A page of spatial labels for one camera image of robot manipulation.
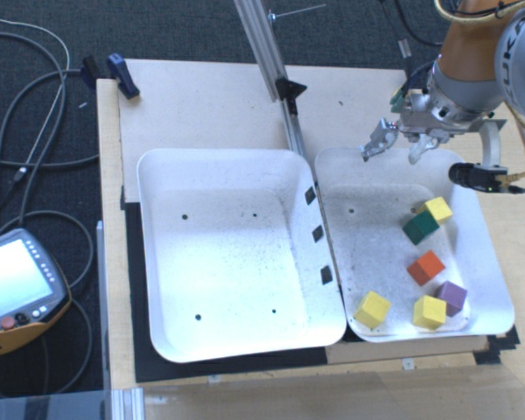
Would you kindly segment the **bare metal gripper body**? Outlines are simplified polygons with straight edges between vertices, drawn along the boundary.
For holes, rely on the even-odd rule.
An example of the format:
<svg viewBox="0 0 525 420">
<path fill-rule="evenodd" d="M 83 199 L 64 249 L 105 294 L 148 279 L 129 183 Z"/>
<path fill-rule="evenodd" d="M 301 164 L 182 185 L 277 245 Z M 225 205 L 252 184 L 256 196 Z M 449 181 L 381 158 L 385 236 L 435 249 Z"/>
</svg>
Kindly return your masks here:
<svg viewBox="0 0 525 420">
<path fill-rule="evenodd" d="M 446 143 L 455 135 L 472 131 L 490 112 L 463 108 L 443 95 L 409 92 L 397 127 L 406 137 L 426 135 Z"/>
</svg>

